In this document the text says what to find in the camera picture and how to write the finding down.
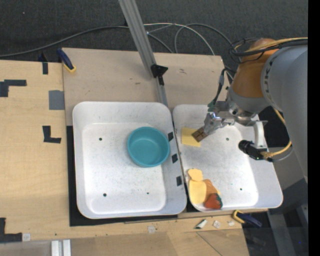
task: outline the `wooden table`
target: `wooden table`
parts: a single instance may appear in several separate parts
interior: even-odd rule
[[[229,225],[231,212],[185,211],[169,220],[70,227],[66,126],[72,125],[73,106],[83,100],[153,102],[157,95],[137,52],[64,50],[77,67],[75,73],[66,72],[61,63],[48,63],[48,74],[43,74],[41,62],[0,61],[0,81],[27,82],[10,86],[8,97],[0,97],[0,218],[6,218],[6,234],[30,234],[32,241],[72,239],[72,251],[81,251],[86,243],[92,247],[90,239],[97,246],[92,250],[100,248],[99,241],[116,248],[122,240],[136,244],[142,239],[145,246],[170,244],[168,255],[219,255],[217,247],[226,251],[222,255],[249,255],[241,224]],[[159,65],[169,67],[164,82],[170,109],[212,100],[223,68],[219,56],[156,53],[155,57]],[[49,109],[49,91],[54,90],[64,91],[65,110]],[[181,90],[190,94],[176,96]],[[222,90],[220,98],[225,96]],[[61,138],[61,143],[44,142],[43,126],[51,126],[51,136]],[[207,225],[194,229],[203,219]],[[214,221],[221,223],[219,229]],[[148,227],[155,233],[150,234]]]

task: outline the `yellow cable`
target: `yellow cable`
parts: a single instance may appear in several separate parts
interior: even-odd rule
[[[256,51],[256,50],[260,50],[262,48],[267,48],[267,47],[270,47],[270,46],[276,46],[276,45],[279,45],[279,44],[282,44],[282,43],[285,43],[285,42],[290,42],[290,41],[294,41],[294,40],[301,40],[301,39],[308,39],[308,37],[286,38],[286,39],[280,39],[280,40],[276,40],[276,41],[272,41],[272,42],[267,42],[267,43],[258,45],[256,47],[250,48],[250,49],[246,50],[245,53],[253,52],[253,51]]]
[[[276,115],[280,118],[281,122],[286,125],[286,122],[285,122],[285,119],[283,118],[283,116],[280,114],[280,112],[273,108],[274,112],[276,113]],[[282,154],[283,152],[287,151],[290,147],[291,147],[291,141],[289,141],[289,143],[281,150],[279,151],[276,151],[276,152],[261,152],[261,154],[264,156],[264,158],[271,158],[271,157],[274,157],[276,155],[280,155]]]

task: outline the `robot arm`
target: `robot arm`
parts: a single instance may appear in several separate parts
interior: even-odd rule
[[[226,101],[214,102],[210,106],[209,112],[212,113],[207,114],[204,126],[193,137],[199,142],[216,129],[235,122],[257,126],[257,121],[252,118],[272,106],[282,112],[301,169],[304,176],[308,177],[308,41],[259,52],[277,42],[260,39],[251,45],[249,51],[254,53],[258,50],[257,53],[242,58]],[[239,148],[257,160],[261,156],[267,159],[267,147],[259,148],[258,145],[263,129],[255,128],[255,133],[254,143],[241,141]]]

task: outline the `metal pole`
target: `metal pole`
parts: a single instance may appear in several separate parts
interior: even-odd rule
[[[151,70],[152,65],[156,65],[156,59],[152,51],[144,24],[142,22],[138,6],[135,0],[118,0],[125,17],[125,20],[129,26],[131,35],[135,46],[139,52],[140,58],[144,65],[146,72],[153,78]],[[158,94],[158,100],[162,104],[168,106],[165,87],[160,84],[159,79],[156,78],[156,89]]]

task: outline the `teal bowl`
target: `teal bowl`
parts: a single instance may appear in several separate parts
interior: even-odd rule
[[[158,129],[140,127],[129,135],[127,150],[138,166],[149,168],[161,165],[168,158],[170,145]]]

